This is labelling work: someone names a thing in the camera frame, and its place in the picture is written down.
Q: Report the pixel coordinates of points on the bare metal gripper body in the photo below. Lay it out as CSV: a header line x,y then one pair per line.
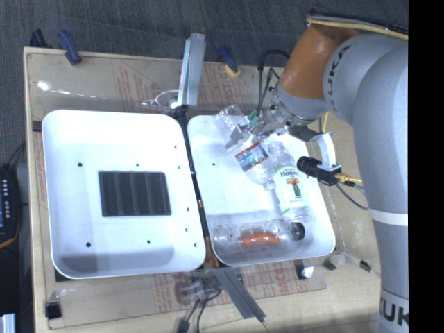
x,y
277,118

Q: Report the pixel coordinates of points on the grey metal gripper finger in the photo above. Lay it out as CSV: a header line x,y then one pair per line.
x,y
237,136
262,131

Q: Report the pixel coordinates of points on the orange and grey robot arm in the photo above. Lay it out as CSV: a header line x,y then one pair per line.
x,y
374,92

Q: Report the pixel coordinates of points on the clear bottle with blue label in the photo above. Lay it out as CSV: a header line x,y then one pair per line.
x,y
255,166

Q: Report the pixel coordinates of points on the white plastic tray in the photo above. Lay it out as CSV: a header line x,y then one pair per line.
x,y
114,137
222,193

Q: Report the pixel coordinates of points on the clear bottle with green label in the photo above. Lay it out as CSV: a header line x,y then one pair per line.
x,y
290,186

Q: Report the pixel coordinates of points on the clear bottle with black cap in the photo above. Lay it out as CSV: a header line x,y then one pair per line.
x,y
229,234

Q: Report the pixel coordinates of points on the orange toy sausage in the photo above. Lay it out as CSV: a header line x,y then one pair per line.
x,y
260,240

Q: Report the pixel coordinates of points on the black ribbed rectangular pad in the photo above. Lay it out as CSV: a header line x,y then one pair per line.
x,y
134,193

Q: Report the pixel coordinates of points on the brown cardboard board red print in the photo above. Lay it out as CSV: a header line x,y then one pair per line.
x,y
104,78

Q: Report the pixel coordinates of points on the black cylinder on white bracket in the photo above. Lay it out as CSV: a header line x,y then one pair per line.
x,y
314,166

